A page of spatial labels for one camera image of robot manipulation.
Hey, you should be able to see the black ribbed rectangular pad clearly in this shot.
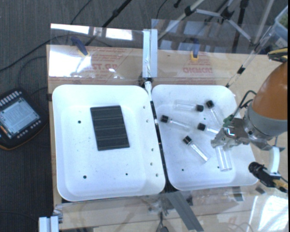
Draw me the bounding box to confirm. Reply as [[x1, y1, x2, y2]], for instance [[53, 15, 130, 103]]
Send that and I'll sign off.
[[89, 105, 131, 152]]

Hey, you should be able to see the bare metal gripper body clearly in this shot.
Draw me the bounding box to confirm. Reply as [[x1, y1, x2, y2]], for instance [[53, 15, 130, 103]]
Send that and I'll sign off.
[[226, 117, 285, 151]]

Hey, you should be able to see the clear plastic bottle black cap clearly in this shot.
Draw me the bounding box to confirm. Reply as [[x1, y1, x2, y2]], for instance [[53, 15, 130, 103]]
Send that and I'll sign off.
[[173, 100, 204, 113], [182, 135, 210, 164], [197, 122, 220, 136], [205, 100, 224, 128], [159, 115, 191, 131]]

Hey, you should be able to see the black cylinder on white bracket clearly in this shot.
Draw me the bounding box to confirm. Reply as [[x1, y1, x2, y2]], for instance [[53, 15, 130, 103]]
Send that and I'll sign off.
[[248, 146, 282, 188]]

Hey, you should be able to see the white plastic tray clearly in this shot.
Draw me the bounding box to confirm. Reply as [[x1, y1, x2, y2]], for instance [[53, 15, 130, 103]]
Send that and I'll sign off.
[[151, 84, 259, 191], [52, 84, 166, 202]]

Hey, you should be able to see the brown cardboard board red print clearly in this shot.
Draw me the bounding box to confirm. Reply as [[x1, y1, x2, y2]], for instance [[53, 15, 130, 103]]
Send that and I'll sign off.
[[46, 44, 288, 230]]

